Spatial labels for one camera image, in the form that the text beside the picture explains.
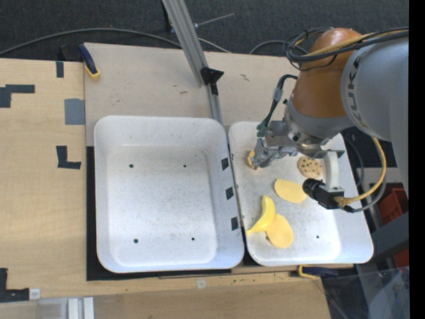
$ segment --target wooden table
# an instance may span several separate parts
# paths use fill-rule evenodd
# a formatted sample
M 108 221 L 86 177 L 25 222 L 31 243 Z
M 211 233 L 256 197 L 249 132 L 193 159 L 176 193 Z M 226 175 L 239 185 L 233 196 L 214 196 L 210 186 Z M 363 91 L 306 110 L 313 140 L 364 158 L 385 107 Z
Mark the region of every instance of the wooden table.
M 164 50 L 141 51 L 153 55 Z M 180 67 L 181 63 L 187 65 L 181 78 L 185 85 L 176 88 L 172 82 L 161 81 L 159 87 L 168 84 L 167 91 L 187 102 L 199 87 L 191 80 L 183 51 L 167 51 L 178 58 Z M 225 53 L 206 56 L 212 68 L 225 71 L 218 83 L 225 126 L 237 120 L 260 121 L 268 113 L 279 77 L 297 74 L 284 58 Z M 144 58 L 144 65 L 149 65 L 149 57 Z M 101 79 L 107 71 L 102 71 Z M 296 266 L 266 268 L 241 264 L 227 275 L 86 281 L 86 127 L 65 124 L 64 101 L 86 99 L 87 86 L 96 82 L 90 81 L 79 62 L 64 62 L 63 77 L 53 61 L 1 59 L 0 72 L 0 87 L 35 86 L 33 94 L 12 93 L 11 107 L 0 108 L 0 267 L 9 269 L 7 288 L 39 288 L 42 298 L 144 292 L 153 299 L 156 294 L 159 299 L 184 300 L 199 294 L 201 307 L 208 302 L 202 294 L 210 294 L 217 304 L 226 302 L 230 306 L 229 299 L 234 298 L 248 306 L 255 304 L 252 297 L 266 292 L 269 312 L 265 313 L 279 317 L 291 308 L 293 313 L 299 310 L 306 318 L 313 312 L 315 318 L 329 317 L 320 282 L 291 277 L 288 271 Z M 287 91 L 292 88 L 293 83 L 288 82 Z M 92 103 L 86 99 L 86 107 L 89 105 Z M 146 108 L 155 112 L 149 105 Z M 203 112 L 208 116 L 208 108 Z M 68 161 L 81 162 L 80 169 L 59 168 L 57 146 L 66 146 Z M 197 290 L 199 279 L 205 281 L 204 293 L 197 293 L 201 292 Z M 284 293 L 288 302 L 281 296 L 274 301 L 274 292 Z M 297 299 L 301 307 L 290 304 Z M 305 301 L 311 302 L 311 306 L 304 306 Z M 17 306 L 4 304 L 0 309 L 8 311 Z M 257 315 L 253 311 L 248 317 Z

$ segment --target tray containing toy food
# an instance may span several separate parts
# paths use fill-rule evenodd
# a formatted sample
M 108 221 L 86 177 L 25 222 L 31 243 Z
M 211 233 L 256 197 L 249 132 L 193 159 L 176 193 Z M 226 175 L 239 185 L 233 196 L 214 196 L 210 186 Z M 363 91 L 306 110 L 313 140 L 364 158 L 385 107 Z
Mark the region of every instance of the tray containing toy food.
M 364 263 L 373 242 L 363 212 L 347 213 L 318 205 L 302 190 L 308 177 L 326 179 L 322 159 L 301 154 L 252 169 L 247 157 L 256 143 L 255 122 L 237 122 L 228 131 L 240 214 L 250 256 L 260 265 L 288 266 Z M 345 150 L 340 135 L 323 149 Z M 347 154 L 338 159 L 339 184 L 358 195 Z M 352 204 L 354 208 L 360 203 Z

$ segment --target red object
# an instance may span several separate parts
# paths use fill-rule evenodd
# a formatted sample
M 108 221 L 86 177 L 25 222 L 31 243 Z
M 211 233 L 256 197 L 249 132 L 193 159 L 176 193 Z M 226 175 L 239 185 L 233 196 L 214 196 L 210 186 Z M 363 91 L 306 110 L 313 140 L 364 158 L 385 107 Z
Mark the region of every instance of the red object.
M 391 193 L 378 203 L 383 225 L 395 220 L 408 210 L 408 198 L 403 188 L 393 188 Z M 409 265 L 409 248 L 395 254 L 398 268 Z

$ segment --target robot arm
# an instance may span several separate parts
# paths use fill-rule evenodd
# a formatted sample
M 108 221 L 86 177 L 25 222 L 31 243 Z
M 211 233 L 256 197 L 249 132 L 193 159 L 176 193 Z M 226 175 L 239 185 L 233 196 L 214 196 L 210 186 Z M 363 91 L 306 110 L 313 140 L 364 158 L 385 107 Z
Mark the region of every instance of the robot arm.
M 317 35 L 308 54 L 293 55 L 296 45 Z M 267 167 L 298 152 L 324 158 L 329 151 L 321 147 L 340 131 L 356 126 L 373 138 L 392 142 L 408 194 L 408 29 L 369 35 L 343 28 L 314 29 L 287 44 L 286 54 L 292 64 L 302 63 L 301 72 L 283 120 L 270 122 L 269 114 L 258 126 L 249 157 L 252 167 Z M 281 96 L 275 91 L 270 112 Z M 323 190 L 331 191 L 318 182 L 306 181 L 304 187 L 309 196 L 322 199 Z M 341 193 L 326 197 L 328 208 L 334 208 Z

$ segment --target white tray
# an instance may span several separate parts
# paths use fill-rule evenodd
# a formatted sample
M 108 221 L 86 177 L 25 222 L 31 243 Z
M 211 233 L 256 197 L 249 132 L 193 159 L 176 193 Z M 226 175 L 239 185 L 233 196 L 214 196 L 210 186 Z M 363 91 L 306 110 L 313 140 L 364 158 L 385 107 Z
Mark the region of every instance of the white tray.
M 107 116 L 94 128 L 96 235 L 117 273 L 232 268 L 244 243 L 224 128 Z
M 242 222 L 245 229 L 251 228 L 261 215 L 262 196 L 269 195 L 276 213 L 283 215 L 292 226 L 294 241 L 286 249 L 277 249 L 266 240 L 265 232 L 249 234 L 246 244 L 251 257 L 264 266 L 368 261 L 373 254 L 373 242 L 363 212 L 327 210 L 309 197 L 295 204 L 276 195 L 273 186 L 278 178 L 299 184 L 304 182 L 305 177 L 297 168 L 301 154 L 277 159 L 264 169 L 248 167 L 246 157 L 256 144 L 257 125 L 255 122 L 234 123 L 228 133 Z M 343 138 L 335 136 L 324 149 L 345 150 Z M 345 195 L 358 195 L 347 153 L 339 158 L 339 169 L 340 186 Z M 321 179 L 325 178 L 326 171 L 323 171 Z M 355 202 L 352 206 L 361 205 Z

